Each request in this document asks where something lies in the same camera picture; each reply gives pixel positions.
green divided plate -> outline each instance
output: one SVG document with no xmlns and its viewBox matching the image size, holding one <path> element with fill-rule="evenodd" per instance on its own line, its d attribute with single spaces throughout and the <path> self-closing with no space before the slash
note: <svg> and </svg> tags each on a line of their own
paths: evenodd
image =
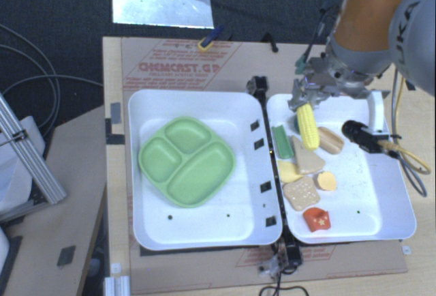
<svg viewBox="0 0 436 296">
<path fill-rule="evenodd" d="M 232 174 L 236 160 L 226 142 L 202 122 L 179 117 L 160 128 L 141 147 L 142 172 L 181 207 L 197 207 Z"/>
</svg>

white tray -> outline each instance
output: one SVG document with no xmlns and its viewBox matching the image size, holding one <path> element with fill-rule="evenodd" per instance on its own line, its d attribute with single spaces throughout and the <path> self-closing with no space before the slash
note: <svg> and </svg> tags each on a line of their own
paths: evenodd
<svg viewBox="0 0 436 296">
<path fill-rule="evenodd" d="M 275 242 L 282 223 L 268 141 L 259 102 L 246 93 L 141 90 L 128 106 L 134 233 L 150 250 L 256 246 Z M 186 209 L 171 203 L 138 166 L 140 146 L 176 117 L 199 119 L 230 146 L 236 168 L 203 205 Z M 251 124 L 259 127 L 251 131 Z M 264 146 L 254 149 L 254 142 Z M 260 186 L 270 182 L 270 190 Z"/>
<path fill-rule="evenodd" d="M 290 99 L 291 95 L 274 95 L 269 99 L 270 126 L 283 124 L 287 135 L 299 137 L 293 127 L 295 114 L 287 106 Z M 334 192 L 318 190 L 321 200 L 314 205 L 328 211 L 332 227 L 312 233 L 302 216 L 304 210 L 295 211 L 284 198 L 287 222 L 293 235 L 304 243 L 411 237 L 416 220 L 398 161 L 361 150 L 341 132 L 347 120 L 368 125 L 366 100 L 345 96 L 329 98 L 314 110 L 314 115 L 317 126 L 329 128 L 345 140 L 338 155 L 331 155 L 321 148 L 315 151 L 326 162 L 323 171 L 331 171 L 338 183 Z"/>
</svg>

yellow corn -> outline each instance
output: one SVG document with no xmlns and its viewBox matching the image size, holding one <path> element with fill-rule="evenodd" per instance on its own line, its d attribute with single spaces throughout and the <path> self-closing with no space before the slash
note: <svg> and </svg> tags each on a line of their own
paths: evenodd
<svg viewBox="0 0 436 296">
<path fill-rule="evenodd" d="M 309 151 L 314 151 L 320 146 L 320 136 L 310 103 L 297 108 L 297 120 L 303 145 Z"/>
</svg>

toy tomato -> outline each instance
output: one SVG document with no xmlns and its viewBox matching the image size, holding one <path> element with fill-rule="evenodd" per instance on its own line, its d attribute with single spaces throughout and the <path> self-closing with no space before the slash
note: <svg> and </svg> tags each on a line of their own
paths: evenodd
<svg viewBox="0 0 436 296">
<path fill-rule="evenodd" d="M 323 209 L 311 207 L 302 215 L 305 218 L 311 232 L 315 232 L 318 229 L 329 229 L 331 227 L 328 212 L 324 211 Z"/>
</svg>

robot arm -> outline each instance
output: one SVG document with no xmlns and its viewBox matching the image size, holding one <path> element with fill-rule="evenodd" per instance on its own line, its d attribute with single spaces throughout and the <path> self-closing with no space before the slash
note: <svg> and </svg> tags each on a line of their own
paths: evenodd
<svg viewBox="0 0 436 296">
<path fill-rule="evenodd" d="M 367 98 L 391 63 L 435 95 L 435 0 L 344 0 L 326 53 L 298 63 L 289 107 L 312 108 L 339 94 Z"/>
</svg>

